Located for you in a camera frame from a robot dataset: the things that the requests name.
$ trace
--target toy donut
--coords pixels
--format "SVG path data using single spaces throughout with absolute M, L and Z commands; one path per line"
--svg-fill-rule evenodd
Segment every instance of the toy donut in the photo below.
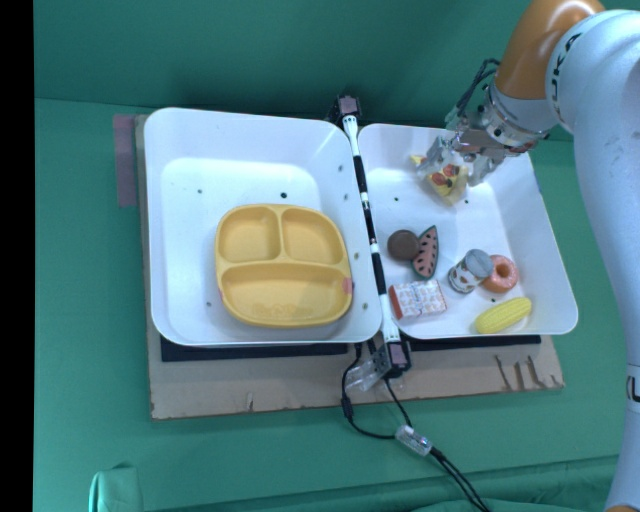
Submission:
M 513 261 L 499 254 L 491 255 L 493 272 L 482 281 L 482 286 L 493 293 L 505 293 L 518 282 L 519 273 Z

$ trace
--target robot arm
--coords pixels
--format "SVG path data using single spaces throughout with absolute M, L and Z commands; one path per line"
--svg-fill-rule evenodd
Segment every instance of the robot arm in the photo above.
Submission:
M 456 151 L 480 169 L 473 186 L 558 123 L 573 134 L 580 189 L 626 341 L 628 405 L 607 507 L 640 510 L 640 12 L 605 11 L 596 0 L 533 0 L 479 112 L 454 109 L 447 126 L 454 137 L 437 141 L 422 170 Z

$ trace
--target green tablecloth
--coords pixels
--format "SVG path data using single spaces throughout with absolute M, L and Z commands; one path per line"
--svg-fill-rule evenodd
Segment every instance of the green tablecloth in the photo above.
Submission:
M 94 475 L 123 463 L 145 510 L 400 511 L 461 499 L 435 464 L 358 435 L 338 408 L 150 420 L 139 217 L 117 204 L 112 132 L 115 114 L 147 112 L 35 102 L 33 510 L 86 510 Z M 572 151 L 546 141 L 532 153 L 580 310 L 554 339 L 566 388 L 406 408 L 483 497 L 596 511 L 622 433 L 624 342 Z M 377 430 L 399 421 L 385 405 L 358 419 Z

